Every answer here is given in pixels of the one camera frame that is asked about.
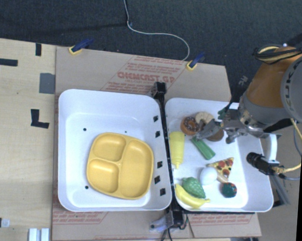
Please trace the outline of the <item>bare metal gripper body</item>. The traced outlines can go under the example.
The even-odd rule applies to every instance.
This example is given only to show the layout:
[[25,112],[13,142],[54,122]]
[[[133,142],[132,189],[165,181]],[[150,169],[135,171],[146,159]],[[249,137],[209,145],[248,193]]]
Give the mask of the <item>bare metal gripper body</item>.
[[221,117],[221,127],[227,133],[251,134],[261,137],[265,125],[258,122],[248,110],[228,109]]

